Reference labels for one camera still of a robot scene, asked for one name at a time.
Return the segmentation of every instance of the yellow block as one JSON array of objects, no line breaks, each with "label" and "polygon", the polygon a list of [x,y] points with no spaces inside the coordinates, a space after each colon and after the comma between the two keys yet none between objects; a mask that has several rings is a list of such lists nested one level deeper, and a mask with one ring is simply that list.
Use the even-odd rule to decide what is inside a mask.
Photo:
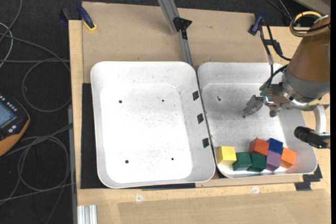
[{"label": "yellow block", "polygon": [[221,146],[216,150],[217,164],[231,165],[237,161],[236,150],[234,146]]}]

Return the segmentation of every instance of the orange and black device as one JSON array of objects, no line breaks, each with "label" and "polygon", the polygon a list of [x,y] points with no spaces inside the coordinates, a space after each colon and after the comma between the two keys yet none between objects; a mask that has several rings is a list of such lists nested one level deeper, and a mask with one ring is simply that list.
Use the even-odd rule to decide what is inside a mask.
[{"label": "orange and black device", "polygon": [[0,156],[19,141],[29,123],[30,117],[23,106],[0,90]]}]

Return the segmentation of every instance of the green block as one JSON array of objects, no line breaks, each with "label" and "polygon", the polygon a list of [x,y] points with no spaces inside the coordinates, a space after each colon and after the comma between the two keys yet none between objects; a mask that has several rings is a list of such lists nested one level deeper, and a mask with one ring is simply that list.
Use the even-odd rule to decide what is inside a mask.
[{"label": "green block", "polygon": [[252,165],[252,160],[249,152],[236,153],[237,161],[232,165],[234,171],[245,171]]},{"label": "green block", "polygon": [[252,166],[248,169],[250,172],[262,172],[266,169],[266,156],[264,154],[251,154]]}]

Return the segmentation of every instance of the white tray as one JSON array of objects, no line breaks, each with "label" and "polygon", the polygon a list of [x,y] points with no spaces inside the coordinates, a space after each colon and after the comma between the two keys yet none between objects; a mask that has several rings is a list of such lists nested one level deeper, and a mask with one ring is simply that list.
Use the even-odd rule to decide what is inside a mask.
[{"label": "white tray", "polygon": [[91,70],[97,168],[110,188],[204,182],[215,161],[195,70],[100,62]]},{"label": "white tray", "polygon": [[[275,64],[277,70],[281,65]],[[267,63],[222,63],[207,62],[197,71],[204,110],[209,132],[216,150],[220,146],[234,146],[236,152],[245,152],[255,138],[267,140],[274,138],[284,146],[297,152],[295,164],[289,168],[278,168],[274,172],[262,173],[234,171],[232,165],[218,165],[219,171],[230,178],[255,175],[308,174],[317,168],[317,159],[313,147],[297,139],[294,130],[305,126],[299,110],[280,111],[271,118],[269,108],[263,106],[255,114],[243,119],[242,112],[252,95],[259,96],[260,86],[270,76]],[[281,81],[281,75],[275,76],[273,83]]]}]

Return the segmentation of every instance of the blue cube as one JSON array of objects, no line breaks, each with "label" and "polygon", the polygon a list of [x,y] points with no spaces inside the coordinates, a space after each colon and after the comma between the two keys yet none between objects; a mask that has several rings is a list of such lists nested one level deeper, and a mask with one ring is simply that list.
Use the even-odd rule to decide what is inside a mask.
[{"label": "blue cube", "polygon": [[267,142],[269,143],[269,147],[268,147],[269,151],[272,151],[272,152],[275,152],[281,155],[283,142],[276,140],[274,138],[270,138],[269,140],[267,140]]}]

